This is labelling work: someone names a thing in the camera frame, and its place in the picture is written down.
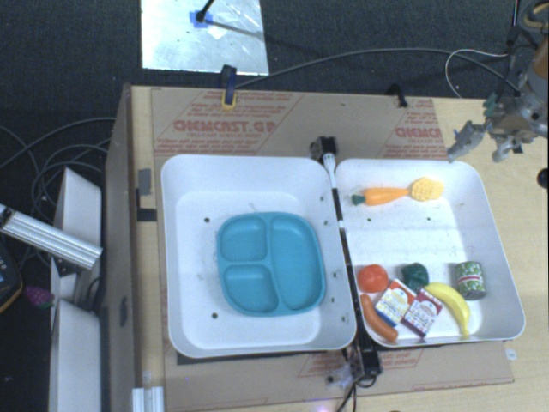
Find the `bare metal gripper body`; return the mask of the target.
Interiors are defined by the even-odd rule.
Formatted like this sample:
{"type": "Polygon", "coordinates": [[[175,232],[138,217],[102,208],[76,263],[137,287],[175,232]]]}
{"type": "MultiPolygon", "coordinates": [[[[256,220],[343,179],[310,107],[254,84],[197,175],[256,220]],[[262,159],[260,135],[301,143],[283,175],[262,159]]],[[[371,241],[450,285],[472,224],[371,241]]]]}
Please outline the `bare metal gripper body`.
{"type": "Polygon", "coordinates": [[[547,104],[537,99],[504,97],[487,117],[495,134],[547,138],[547,114],[547,104]]]}

